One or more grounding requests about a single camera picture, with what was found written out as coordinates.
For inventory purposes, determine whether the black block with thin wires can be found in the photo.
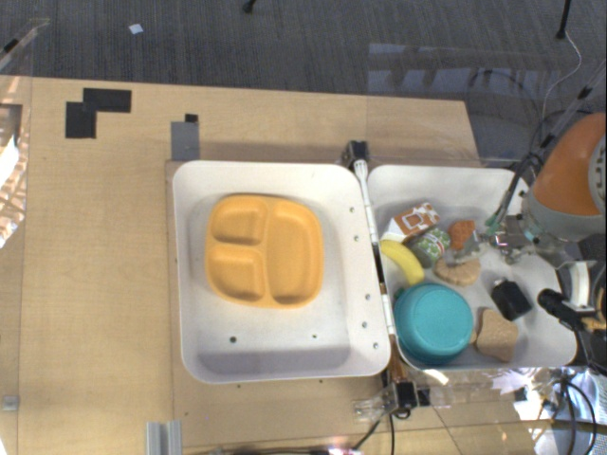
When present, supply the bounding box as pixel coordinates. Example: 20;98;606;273
395;380;419;412
345;140;370;163

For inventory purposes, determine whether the orange biscuit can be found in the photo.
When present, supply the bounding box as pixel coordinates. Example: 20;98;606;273
447;219;477;252

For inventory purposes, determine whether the white plastic tray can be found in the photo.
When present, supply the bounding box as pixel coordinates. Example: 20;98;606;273
172;159;393;386
367;164;579;373

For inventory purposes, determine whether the yellow banana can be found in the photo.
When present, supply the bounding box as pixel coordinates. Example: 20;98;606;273
379;238;426;288

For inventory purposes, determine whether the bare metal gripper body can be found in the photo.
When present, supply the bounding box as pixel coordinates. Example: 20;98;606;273
490;213;571;267

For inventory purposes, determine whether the small black bottle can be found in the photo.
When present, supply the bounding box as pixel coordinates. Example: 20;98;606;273
489;278;534;322

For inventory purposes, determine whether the tan bread slice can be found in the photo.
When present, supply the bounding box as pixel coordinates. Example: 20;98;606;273
474;306;520;364

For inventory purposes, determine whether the orange and white carton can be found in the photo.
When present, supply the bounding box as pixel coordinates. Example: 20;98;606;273
382;201;443;246

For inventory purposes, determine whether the tan round biscuit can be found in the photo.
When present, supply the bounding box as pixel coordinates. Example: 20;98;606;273
434;257;482;286

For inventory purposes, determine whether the orange divided plate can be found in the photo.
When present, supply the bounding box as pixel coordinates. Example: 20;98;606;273
204;193;326;310

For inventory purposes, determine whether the teal bowl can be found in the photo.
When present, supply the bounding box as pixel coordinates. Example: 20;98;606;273
393;282;475;367

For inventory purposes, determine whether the green and white can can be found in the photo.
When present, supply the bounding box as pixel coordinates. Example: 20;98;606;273
409;227;452;270

